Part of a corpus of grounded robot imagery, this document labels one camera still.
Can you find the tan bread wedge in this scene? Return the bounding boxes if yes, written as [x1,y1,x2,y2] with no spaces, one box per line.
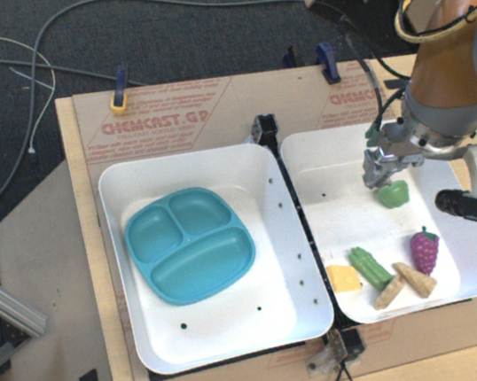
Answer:
[369,274,409,312]
[391,256,441,302]

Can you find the black cylinder on white bracket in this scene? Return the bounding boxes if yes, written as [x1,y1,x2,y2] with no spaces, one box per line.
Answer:
[426,144,477,229]

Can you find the white plastic tray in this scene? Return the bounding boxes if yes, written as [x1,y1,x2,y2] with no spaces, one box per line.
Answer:
[94,131,340,381]
[277,104,477,334]

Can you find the yellow cheese wedge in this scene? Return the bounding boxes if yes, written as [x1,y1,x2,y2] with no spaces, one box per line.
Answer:
[324,260,364,295]

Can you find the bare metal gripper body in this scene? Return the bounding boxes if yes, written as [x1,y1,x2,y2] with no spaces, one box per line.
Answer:
[370,104,477,174]

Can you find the purple grapes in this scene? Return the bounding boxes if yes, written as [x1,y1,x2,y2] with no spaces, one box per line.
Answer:
[406,223,447,279]

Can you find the green bell pepper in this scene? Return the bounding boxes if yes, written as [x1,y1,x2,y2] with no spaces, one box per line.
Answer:
[374,178,413,212]

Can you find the blue divided plate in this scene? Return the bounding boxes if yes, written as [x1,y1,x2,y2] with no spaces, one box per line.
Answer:
[119,178,264,314]

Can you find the brown cardboard board red print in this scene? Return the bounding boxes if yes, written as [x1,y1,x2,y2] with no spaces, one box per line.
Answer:
[71,33,477,381]

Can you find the green asparagus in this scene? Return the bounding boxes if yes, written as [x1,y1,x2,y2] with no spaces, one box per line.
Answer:
[347,241,396,296]

